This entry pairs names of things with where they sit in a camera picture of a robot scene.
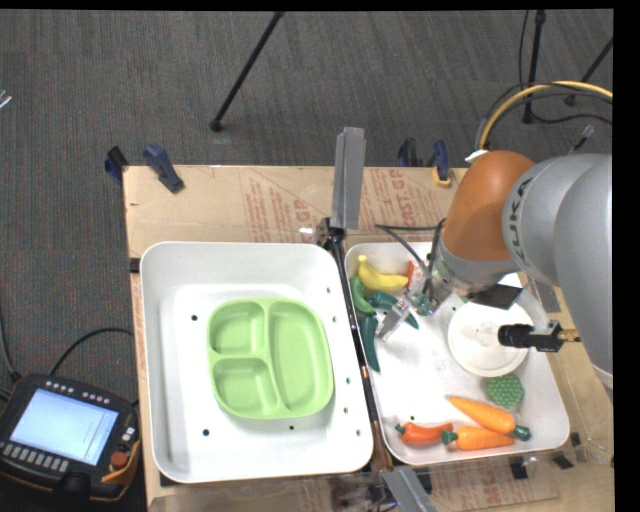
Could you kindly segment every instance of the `green textured object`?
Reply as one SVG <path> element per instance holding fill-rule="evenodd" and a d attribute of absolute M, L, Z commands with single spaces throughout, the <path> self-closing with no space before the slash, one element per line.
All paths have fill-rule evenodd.
<path fill-rule="evenodd" d="M 494 403 L 508 409 L 520 403 L 524 396 L 524 388 L 518 377 L 508 373 L 489 380 L 487 394 Z"/>

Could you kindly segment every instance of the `toy carrot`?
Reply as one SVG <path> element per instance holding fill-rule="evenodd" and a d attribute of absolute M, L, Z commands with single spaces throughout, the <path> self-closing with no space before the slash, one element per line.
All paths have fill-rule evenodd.
<path fill-rule="evenodd" d="M 500 434 L 515 434 L 523 441 L 531 437 L 531 431 L 522 425 L 516 425 L 513 415 L 503 409 L 493 405 L 462 398 L 459 396 L 448 396 L 451 405 L 465 413 L 469 418 Z"/>
<path fill-rule="evenodd" d="M 453 424 L 443 423 L 441 425 L 435 425 L 433 427 L 423 427 L 416 425 L 412 421 L 408 421 L 404 425 L 398 423 L 396 430 L 400 432 L 402 442 L 410 446 L 425 446 L 433 444 L 441 440 L 441 434 L 443 430 L 451 430 Z"/>
<path fill-rule="evenodd" d="M 484 450 L 486 448 L 510 446 L 515 443 L 512 437 L 473 425 L 463 425 L 458 427 L 455 432 L 443 430 L 440 437 L 445 445 L 457 441 L 458 448 L 461 450 Z"/>
<path fill-rule="evenodd" d="M 413 261 L 409 262 L 409 268 L 407 269 L 407 284 L 404 287 L 408 290 L 411 285 L 411 278 L 413 277 L 413 271 L 416 268 L 416 264 Z"/>

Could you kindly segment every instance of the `green divided plate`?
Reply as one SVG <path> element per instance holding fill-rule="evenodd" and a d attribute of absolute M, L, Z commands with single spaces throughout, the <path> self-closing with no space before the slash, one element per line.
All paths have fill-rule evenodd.
<path fill-rule="evenodd" d="M 316 413 L 333 395 L 324 326 L 305 304 L 282 297 L 225 302 L 209 317 L 213 393 L 229 413 L 281 419 Z"/>

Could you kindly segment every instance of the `tripod leg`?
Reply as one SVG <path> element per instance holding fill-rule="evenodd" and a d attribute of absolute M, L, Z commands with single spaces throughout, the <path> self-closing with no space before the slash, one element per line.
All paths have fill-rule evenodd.
<path fill-rule="evenodd" d="M 536 70 L 538 68 L 538 52 L 540 51 L 540 37 L 542 35 L 542 24 L 547 19 L 544 9 L 538 9 L 536 11 L 536 32 L 533 36 L 533 52 L 531 55 L 531 67 L 529 68 L 529 85 L 532 85 L 536 81 Z M 531 124 L 533 122 L 533 114 L 531 112 L 531 102 L 528 102 L 524 106 L 524 114 L 522 115 L 522 122 Z"/>
<path fill-rule="evenodd" d="M 285 11 L 276 11 L 273 13 L 273 17 L 271 18 L 269 25 L 267 25 L 266 30 L 262 34 L 262 37 L 258 41 L 258 44 L 256 45 L 255 49 L 251 53 L 249 60 L 244 65 L 244 68 L 242 69 L 240 76 L 236 80 L 236 83 L 233 84 L 233 87 L 231 88 L 231 91 L 229 92 L 227 99 L 222 104 L 222 107 L 220 107 L 220 110 L 216 114 L 215 119 L 209 123 L 209 128 L 211 128 L 214 132 L 219 132 L 222 129 L 222 118 L 224 117 L 225 112 L 231 105 L 231 102 L 233 101 L 233 98 L 235 98 L 237 92 L 240 90 L 240 87 L 242 86 L 242 82 L 244 82 L 244 79 L 249 74 L 249 71 L 251 71 L 251 68 L 253 67 L 253 63 L 258 58 L 258 55 L 260 55 L 262 48 L 269 40 L 269 36 L 271 35 L 271 32 L 273 32 L 273 29 L 276 28 L 278 21 L 280 20 L 280 18 L 284 16 L 284 13 Z"/>
<path fill-rule="evenodd" d="M 589 80 L 589 78 L 591 78 L 591 75 L 593 75 L 593 72 L 600 65 L 600 63 L 604 60 L 604 58 L 607 56 L 607 53 L 609 53 L 609 50 L 611 50 L 611 48 L 613 48 L 613 36 L 611 36 L 611 39 L 609 39 L 609 42 L 606 44 L 606 46 L 600 52 L 600 55 L 598 55 L 596 57 L 596 60 L 593 61 L 593 64 L 591 64 L 591 67 L 587 70 L 587 72 L 584 74 L 584 76 L 580 79 L 581 82 L 586 82 L 587 80 Z M 569 105 L 570 107 L 572 107 L 576 102 L 576 95 L 572 94 L 570 96 L 567 96 L 565 98 L 564 102 L 567 105 Z"/>

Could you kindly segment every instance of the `blue clamp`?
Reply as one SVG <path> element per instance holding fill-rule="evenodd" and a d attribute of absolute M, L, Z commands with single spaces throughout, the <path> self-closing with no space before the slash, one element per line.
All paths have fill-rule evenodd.
<path fill-rule="evenodd" d="M 448 187 L 451 185 L 449 178 L 449 156 L 447 155 L 447 146 L 443 140 L 437 140 L 433 145 L 433 157 L 436 165 L 436 173 L 433 178 L 437 185 Z"/>
<path fill-rule="evenodd" d="M 104 161 L 104 170 L 118 185 L 122 186 L 122 168 L 129 165 L 118 146 L 113 146 Z"/>
<path fill-rule="evenodd" d="M 437 140 L 433 145 L 433 153 L 436 157 L 435 164 L 438 169 L 438 178 L 440 181 L 446 181 L 449 178 L 449 156 L 447 155 L 447 146 L 443 140 Z"/>
<path fill-rule="evenodd" d="M 144 150 L 144 159 L 149 166 L 160 172 L 160 181 L 171 192 L 176 192 L 184 186 L 184 182 L 176 174 L 167 152 L 155 142 L 150 142 Z"/>

